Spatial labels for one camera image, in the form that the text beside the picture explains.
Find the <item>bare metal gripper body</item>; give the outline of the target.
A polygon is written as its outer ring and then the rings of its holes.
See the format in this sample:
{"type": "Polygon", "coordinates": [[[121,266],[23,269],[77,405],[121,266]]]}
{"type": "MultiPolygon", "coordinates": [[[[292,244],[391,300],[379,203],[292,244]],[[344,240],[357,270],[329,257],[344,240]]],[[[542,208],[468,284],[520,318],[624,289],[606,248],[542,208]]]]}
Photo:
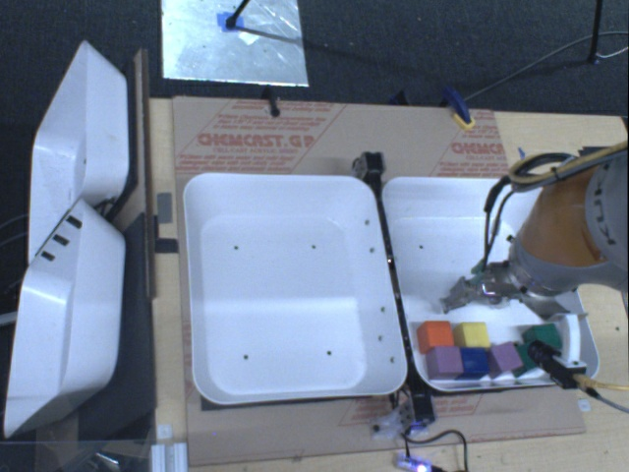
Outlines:
{"type": "Polygon", "coordinates": [[[471,301],[498,307],[516,299],[520,301],[528,288],[519,282],[508,261],[483,265],[479,262],[472,269],[469,280],[471,301]]]}

